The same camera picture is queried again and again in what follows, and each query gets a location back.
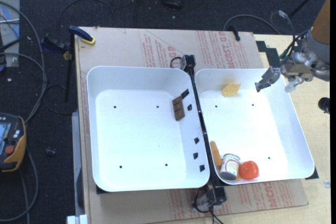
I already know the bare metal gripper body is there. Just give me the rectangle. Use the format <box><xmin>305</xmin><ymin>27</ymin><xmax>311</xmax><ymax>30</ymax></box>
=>
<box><xmin>280</xmin><ymin>46</ymin><xmax>331</xmax><ymax>82</ymax></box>

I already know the yellow cheese slice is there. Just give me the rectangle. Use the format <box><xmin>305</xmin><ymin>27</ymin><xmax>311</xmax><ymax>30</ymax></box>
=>
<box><xmin>221</xmin><ymin>83</ymin><xmax>242</xmax><ymax>98</ymax></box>

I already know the white plastic tray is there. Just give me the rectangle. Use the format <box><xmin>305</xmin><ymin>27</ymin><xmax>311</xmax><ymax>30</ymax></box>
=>
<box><xmin>86</xmin><ymin>65</ymin><xmax>211</xmax><ymax>193</ymax></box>
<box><xmin>194</xmin><ymin>68</ymin><xmax>316</xmax><ymax>186</ymax></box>

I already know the orange wedge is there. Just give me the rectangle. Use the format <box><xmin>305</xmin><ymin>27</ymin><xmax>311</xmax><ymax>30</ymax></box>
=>
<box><xmin>209</xmin><ymin>140</ymin><xmax>223</xmax><ymax>167</ymax></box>

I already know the brown chocolate bar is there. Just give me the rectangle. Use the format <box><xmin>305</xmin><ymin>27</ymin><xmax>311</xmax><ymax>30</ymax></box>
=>
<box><xmin>172</xmin><ymin>95</ymin><xmax>186</xmax><ymax>121</ymax></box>

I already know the red tomato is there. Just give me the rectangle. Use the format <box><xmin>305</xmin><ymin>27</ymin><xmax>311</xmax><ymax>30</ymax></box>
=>
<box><xmin>239</xmin><ymin>160</ymin><xmax>260</xmax><ymax>180</ymax></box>

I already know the white can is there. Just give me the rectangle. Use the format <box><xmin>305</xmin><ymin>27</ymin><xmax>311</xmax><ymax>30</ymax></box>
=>
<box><xmin>219</xmin><ymin>153</ymin><xmax>241</xmax><ymax>181</ymax></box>

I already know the brown cardboard board, red print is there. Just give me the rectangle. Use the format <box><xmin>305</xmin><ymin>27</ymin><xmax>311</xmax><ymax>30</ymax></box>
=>
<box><xmin>75</xmin><ymin>26</ymin><xmax>309</xmax><ymax>224</ymax></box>

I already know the black block with thin wires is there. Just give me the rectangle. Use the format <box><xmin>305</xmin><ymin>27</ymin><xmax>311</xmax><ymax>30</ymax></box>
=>
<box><xmin>195</xmin><ymin>185</ymin><xmax>227</xmax><ymax>211</ymax></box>
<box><xmin>180</xmin><ymin>54</ymin><xmax>196</xmax><ymax>71</ymax></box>

